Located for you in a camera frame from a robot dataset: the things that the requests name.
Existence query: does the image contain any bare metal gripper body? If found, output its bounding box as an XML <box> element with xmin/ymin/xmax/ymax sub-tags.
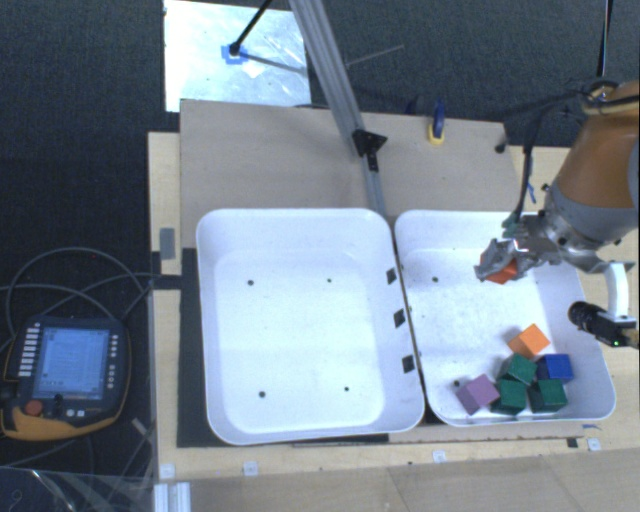
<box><xmin>513</xmin><ymin>218</ymin><xmax>610</xmax><ymax>274</ymax></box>

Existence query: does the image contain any red cube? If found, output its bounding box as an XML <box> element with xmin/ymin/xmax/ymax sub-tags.
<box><xmin>480</xmin><ymin>252</ymin><xmax>520</xmax><ymax>286</ymax></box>

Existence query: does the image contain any white plastic tray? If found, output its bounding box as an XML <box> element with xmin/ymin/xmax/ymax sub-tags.
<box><xmin>393</xmin><ymin>208</ymin><xmax>618</xmax><ymax>428</ymax></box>
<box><xmin>194</xmin><ymin>207</ymin><xmax>427</xmax><ymax>447</ymax></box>

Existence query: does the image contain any orange cube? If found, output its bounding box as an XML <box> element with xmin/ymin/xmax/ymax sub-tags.
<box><xmin>507</xmin><ymin>323</ymin><xmax>552</xmax><ymax>360</ymax></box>

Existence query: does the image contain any green cube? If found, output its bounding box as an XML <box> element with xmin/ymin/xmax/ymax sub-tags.
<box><xmin>527</xmin><ymin>378</ymin><xmax>570</xmax><ymax>414</ymax></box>
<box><xmin>496</xmin><ymin>353</ymin><xmax>539</xmax><ymax>386</ymax></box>
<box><xmin>489</xmin><ymin>378</ymin><xmax>529</xmax><ymax>416</ymax></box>

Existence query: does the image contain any blue cube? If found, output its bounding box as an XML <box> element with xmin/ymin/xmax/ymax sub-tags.
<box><xmin>535</xmin><ymin>353</ymin><xmax>575</xmax><ymax>384</ymax></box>

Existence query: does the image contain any purple cube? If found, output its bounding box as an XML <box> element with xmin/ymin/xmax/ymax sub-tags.
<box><xmin>455</xmin><ymin>373</ymin><xmax>501</xmax><ymax>416</ymax></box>

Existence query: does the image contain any black cylinder on white bracket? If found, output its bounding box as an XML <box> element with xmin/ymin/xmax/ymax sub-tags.
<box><xmin>567</xmin><ymin>259</ymin><xmax>639</xmax><ymax>349</ymax></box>

